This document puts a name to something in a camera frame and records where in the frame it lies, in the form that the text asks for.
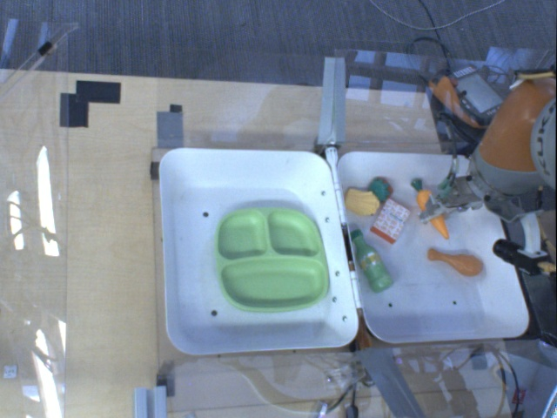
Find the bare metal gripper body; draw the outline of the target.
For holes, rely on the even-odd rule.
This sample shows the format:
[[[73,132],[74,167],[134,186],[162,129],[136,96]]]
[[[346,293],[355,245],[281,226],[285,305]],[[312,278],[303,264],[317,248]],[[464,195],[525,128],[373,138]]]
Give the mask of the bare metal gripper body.
[[[444,206],[460,211],[481,208],[483,199],[473,192],[469,183],[467,176],[454,179],[444,197]]]

